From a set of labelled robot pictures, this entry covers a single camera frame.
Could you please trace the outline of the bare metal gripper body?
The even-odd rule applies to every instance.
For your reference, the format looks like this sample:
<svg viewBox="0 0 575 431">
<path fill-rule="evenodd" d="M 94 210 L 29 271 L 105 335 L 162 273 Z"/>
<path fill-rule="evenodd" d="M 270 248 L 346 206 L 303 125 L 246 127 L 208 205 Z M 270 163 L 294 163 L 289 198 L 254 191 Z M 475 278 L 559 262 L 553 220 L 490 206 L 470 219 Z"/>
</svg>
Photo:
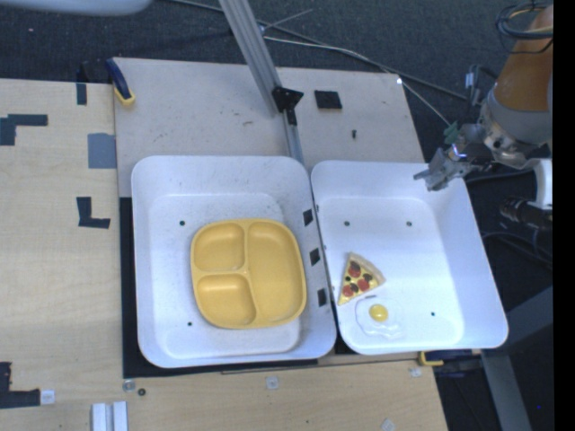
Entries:
<svg viewBox="0 0 575 431">
<path fill-rule="evenodd" d="M 524 144 L 497 123 L 464 124 L 450 145 L 450 158 L 471 165 L 499 163 L 523 170 L 532 165 L 527 158 L 532 146 Z"/>
</svg>

